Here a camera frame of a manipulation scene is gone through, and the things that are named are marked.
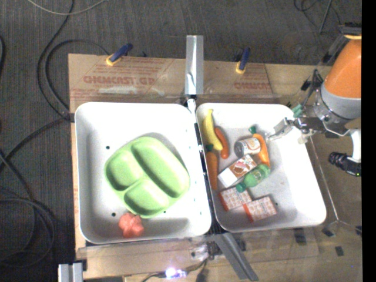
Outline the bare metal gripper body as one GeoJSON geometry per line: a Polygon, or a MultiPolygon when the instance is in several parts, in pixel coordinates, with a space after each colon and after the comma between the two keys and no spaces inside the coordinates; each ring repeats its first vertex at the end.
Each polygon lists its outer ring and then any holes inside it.
{"type": "Polygon", "coordinates": [[[346,136],[350,130],[346,128],[349,119],[345,119],[326,105],[310,105],[303,107],[298,104],[293,108],[293,125],[304,134],[328,133],[330,136],[346,136]]]}

